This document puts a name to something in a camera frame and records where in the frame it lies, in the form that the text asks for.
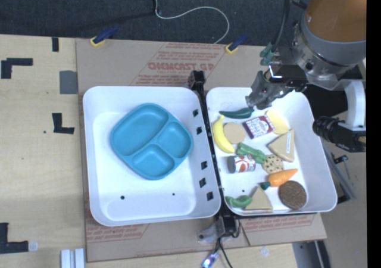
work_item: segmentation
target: purple package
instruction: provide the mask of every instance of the purple package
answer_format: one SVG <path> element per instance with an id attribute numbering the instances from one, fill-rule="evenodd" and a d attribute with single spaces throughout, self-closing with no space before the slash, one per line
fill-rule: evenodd
<path id="1" fill-rule="evenodd" d="M 267 116 L 259 116 L 248 120 L 243 124 L 243 126 L 251 139 L 263 136 L 274 130 L 274 125 Z"/>

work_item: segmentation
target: blue plate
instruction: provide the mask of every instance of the blue plate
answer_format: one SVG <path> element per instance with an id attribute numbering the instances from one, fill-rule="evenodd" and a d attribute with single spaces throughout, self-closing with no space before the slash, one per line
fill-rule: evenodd
<path id="1" fill-rule="evenodd" d="M 188 156 L 193 140 L 171 113 L 157 104 L 142 104 L 121 119 L 111 132 L 114 152 L 137 174 L 158 180 Z"/>

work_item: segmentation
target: white cable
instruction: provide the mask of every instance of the white cable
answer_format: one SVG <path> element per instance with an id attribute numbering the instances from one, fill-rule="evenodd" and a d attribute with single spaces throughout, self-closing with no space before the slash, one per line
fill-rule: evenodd
<path id="1" fill-rule="evenodd" d="M 179 18 L 179 17 L 184 16 L 184 15 L 186 15 L 186 14 L 189 14 L 189 13 L 191 13 L 191 12 L 193 12 L 193 11 L 201 10 L 201 9 L 208 9 L 208 10 L 214 10 L 214 11 L 219 12 L 219 13 L 225 18 L 226 23 L 227 23 L 227 28 L 226 28 L 226 32 L 225 32 L 225 34 L 224 34 L 219 40 L 217 40 L 217 41 L 214 42 L 214 43 L 219 43 L 221 40 L 223 40 L 223 39 L 225 38 L 225 36 L 226 36 L 226 35 L 228 34 L 228 32 L 229 32 L 229 29 L 230 29 L 229 19 L 227 18 L 227 16 L 225 15 L 225 13 L 222 12 L 222 11 L 221 11 L 220 9 L 218 9 L 218 8 L 208 7 L 208 6 L 203 6 L 203 7 L 193 8 L 193 9 L 191 9 L 191 10 L 189 10 L 189 11 L 186 11 L 186 12 L 184 12 L 184 13 L 182 13 L 182 14 L 179 14 L 179 15 L 176 15 L 176 16 L 172 16 L 172 17 L 163 17 L 163 16 L 160 16 L 160 14 L 158 13 L 157 5 L 158 5 L 158 2 L 157 2 L 157 0 L 155 0 L 155 15 L 156 15 L 158 18 L 160 18 L 160 19 L 164 19 L 164 20 L 169 20 L 169 19 Z"/>

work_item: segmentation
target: orange carrot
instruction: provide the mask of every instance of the orange carrot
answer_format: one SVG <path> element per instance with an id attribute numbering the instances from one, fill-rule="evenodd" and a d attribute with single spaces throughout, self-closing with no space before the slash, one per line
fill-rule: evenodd
<path id="1" fill-rule="evenodd" d="M 280 172 L 272 173 L 268 177 L 268 182 L 262 182 L 261 187 L 267 189 L 269 186 L 280 186 L 287 182 L 298 169 L 282 170 Z"/>

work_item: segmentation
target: soda can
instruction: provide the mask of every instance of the soda can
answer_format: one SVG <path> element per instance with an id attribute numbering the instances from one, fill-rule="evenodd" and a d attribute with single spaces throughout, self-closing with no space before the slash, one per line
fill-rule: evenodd
<path id="1" fill-rule="evenodd" d="M 255 170 L 255 160 L 252 155 L 237 155 L 227 158 L 227 168 L 231 173 L 252 172 Z"/>

